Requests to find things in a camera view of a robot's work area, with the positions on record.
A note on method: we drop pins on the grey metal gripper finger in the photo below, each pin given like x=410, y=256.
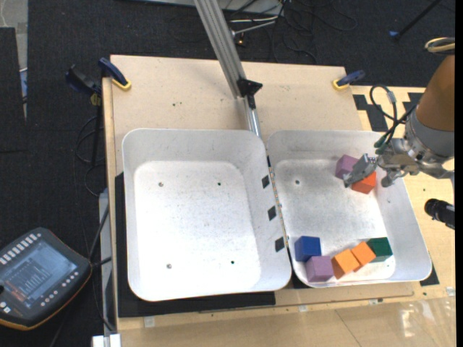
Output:
x=390, y=178
x=360, y=170

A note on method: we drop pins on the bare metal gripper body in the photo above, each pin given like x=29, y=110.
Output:
x=408, y=159

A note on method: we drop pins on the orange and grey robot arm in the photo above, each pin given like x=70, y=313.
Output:
x=437, y=99

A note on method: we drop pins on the orange cube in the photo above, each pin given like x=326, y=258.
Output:
x=343, y=263
x=365, y=185
x=363, y=253

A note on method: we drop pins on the purple cube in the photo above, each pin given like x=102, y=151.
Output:
x=319, y=269
x=343, y=165

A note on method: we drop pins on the white plastic tray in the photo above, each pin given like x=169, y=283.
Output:
x=195, y=215
x=325, y=212

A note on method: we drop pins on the green cube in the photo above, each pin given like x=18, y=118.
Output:
x=380, y=248

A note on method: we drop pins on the blue cube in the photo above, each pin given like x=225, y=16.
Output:
x=306, y=248

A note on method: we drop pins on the pale wood board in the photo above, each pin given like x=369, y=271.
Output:
x=188, y=92

